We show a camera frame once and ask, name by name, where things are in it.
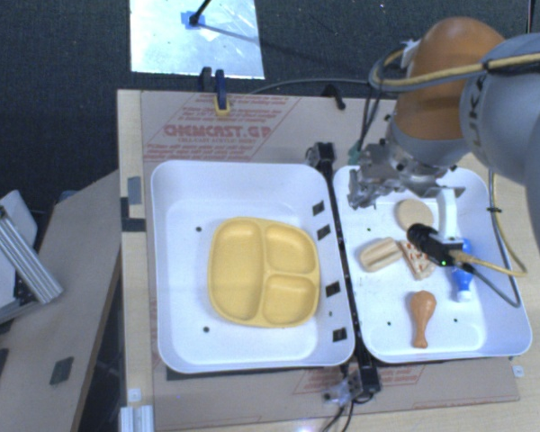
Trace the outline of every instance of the yellow divided bowl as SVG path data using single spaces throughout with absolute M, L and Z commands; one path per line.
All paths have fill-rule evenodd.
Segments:
M 214 309 L 242 325 L 301 325 L 316 311 L 320 265 L 301 229 L 258 218 L 232 218 L 214 232 L 208 264 Z

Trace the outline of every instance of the blue bottle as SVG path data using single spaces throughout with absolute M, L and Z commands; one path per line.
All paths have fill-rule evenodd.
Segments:
M 470 242 L 466 238 L 463 238 L 462 251 L 468 254 L 472 252 Z M 472 298 L 472 293 L 470 292 L 470 282 L 473 279 L 473 274 L 471 274 L 470 272 L 466 272 L 463 269 L 459 269 L 456 266 L 453 266 L 452 278 L 458 286 L 458 293 L 456 295 L 456 299 L 458 300 L 458 302 L 468 302 Z

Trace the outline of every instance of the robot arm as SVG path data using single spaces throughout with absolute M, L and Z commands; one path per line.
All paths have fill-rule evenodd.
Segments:
M 423 87 L 401 90 L 386 139 L 361 153 L 350 177 L 350 205 L 366 207 L 405 189 L 435 197 L 441 190 L 436 180 L 471 151 L 488 169 L 526 187 L 540 249 L 540 62 L 473 74 L 460 69 L 446 83 L 427 80 L 444 69 L 532 53 L 540 53 L 540 34 L 503 40 L 470 18 L 449 18 L 430 29 L 408 66 L 408 77 L 420 78 Z M 400 90 L 384 80 L 373 84 Z

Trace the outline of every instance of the brown toy chicken leg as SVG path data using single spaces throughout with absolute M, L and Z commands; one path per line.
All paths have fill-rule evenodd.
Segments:
M 434 314 L 436 308 L 436 298 L 431 292 L 417 292 L 412 296 L 410 309 L 416 322 L 416 337 L 414 337 L 414 347 L 425 349 L 428 347 L 426 341 L 426 325 Z

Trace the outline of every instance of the dark background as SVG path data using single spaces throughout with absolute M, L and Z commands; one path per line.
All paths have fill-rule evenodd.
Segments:
M 387 49 L 452 15 L 523 33 L 528 0 L 255 0 L 266 83 L 364 79 Z M 533 31 L 540 32 L 540 0 Z M 194 90 L 196 79 L 130 71 L 129 0 L 0 0 L 0 196 L 33 210 L 117 168 L 116 90 Z M 245 93 L 265 82 L 230 80 Z M 319 95 L 322 85 L 281 93 Z M 365 95 L 341 85 L 344 95 Z

